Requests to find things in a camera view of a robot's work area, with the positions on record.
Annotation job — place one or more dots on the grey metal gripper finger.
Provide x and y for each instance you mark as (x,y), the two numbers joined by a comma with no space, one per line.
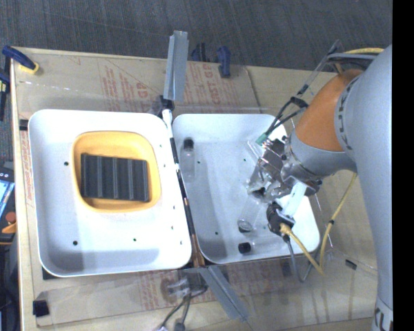
(276,191)
(256,179)

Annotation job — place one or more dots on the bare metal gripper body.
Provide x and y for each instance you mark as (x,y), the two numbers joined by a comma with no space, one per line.
(275,162)

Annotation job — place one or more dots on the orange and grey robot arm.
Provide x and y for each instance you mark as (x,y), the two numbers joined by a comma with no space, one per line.
(365,116)

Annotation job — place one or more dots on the clear plastic bottle black cap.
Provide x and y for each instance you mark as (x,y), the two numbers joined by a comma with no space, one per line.
(188,162)
(249,216)

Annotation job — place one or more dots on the white plastic tray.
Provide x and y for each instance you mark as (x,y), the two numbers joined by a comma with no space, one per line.
(107,240)
(221,191)

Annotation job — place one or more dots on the small black cap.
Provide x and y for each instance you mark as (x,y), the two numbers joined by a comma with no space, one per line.
(244,247)

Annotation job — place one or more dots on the thin black and white rod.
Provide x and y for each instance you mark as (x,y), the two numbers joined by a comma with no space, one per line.
(179,171)

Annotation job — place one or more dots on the black ribbed block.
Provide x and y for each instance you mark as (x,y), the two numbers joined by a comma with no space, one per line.
(114,178)

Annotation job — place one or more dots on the yellow square bowl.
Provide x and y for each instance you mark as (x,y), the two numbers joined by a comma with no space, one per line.
(115,139)

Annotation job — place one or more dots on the brown cardboard board red print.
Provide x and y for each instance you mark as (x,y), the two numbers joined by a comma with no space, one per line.
(89,81)

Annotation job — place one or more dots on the black cylinder on white bracket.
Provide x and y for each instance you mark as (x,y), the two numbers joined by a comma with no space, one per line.
(277,219)

